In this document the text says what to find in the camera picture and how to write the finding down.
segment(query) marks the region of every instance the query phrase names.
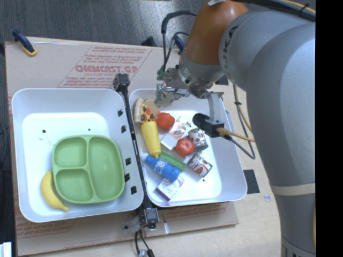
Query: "green tube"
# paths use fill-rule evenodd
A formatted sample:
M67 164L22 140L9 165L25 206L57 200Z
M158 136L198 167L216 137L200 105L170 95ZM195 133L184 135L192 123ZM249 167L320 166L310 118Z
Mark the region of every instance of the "green tube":
M169 164L171 164L171 165L173 165L173 166L175 166L181 170L184 170L184 168L186 166L186 163L182 162L180 159L176 158L172 154L165 152L164 150L162 150L162 152L160 153L159 158L165 160Z

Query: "blue clip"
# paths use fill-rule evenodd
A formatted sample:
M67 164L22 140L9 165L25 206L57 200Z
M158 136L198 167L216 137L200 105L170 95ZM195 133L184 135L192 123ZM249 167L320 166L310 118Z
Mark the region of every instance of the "blue clip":
M37 50L31 45L30 41L26 38L26 36L17 31L16 29L12 32L13 36L23 45L23 50L30 56L35 56Z
M184 49L184 46L185 46L184 42L177 35L174 36L174 41L175 41L175 44L177 45L178 49L181 52Z

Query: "tomato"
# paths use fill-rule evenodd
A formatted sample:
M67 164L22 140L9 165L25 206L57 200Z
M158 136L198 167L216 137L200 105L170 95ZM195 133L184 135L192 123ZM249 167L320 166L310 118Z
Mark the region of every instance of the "tomato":
M191 140L184 137L179 139L176 143L176 152L179 153L181 156L187 156L193 153L194 151L194 144Z
M160 112L157 115L157 126L164 130L168 130L175 123L175 118L166 112Z

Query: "gray carpet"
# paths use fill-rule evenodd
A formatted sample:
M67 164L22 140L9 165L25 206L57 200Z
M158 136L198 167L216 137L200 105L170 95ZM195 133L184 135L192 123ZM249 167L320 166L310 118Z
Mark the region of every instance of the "gray carpet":
M309 4L312 9L316 9L316 0L290 1ZM140 45L152 36L157 46L162 46L161 22L166 14L177 10L197 13L204 2L205 0L0 0L0 36L6 41L12 41L12 31L17 29L27 36L134 45ZM247 7L254 9L257 6L248 4ZM188 32L192 21L193 18L186 16L173 19L168 24L170 35L176 31ZM0 123L0 158L4 155L0 161L4 188L0 207L0 244L15 241L16 238L8 116L5 60L0 55L0 120L5 128L3 132Z

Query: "soup can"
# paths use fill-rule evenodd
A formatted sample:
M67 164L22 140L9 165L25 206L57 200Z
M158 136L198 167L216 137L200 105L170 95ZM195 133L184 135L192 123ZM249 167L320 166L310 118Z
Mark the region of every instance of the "soup can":
M193 157L188 161L187 166L198 173L201 177L205 177L212 168L212 165L198 153L193 155Z
M193 128L188 132L188 136L194 144L194 151L201 152L208 147L203 130L199 128Z

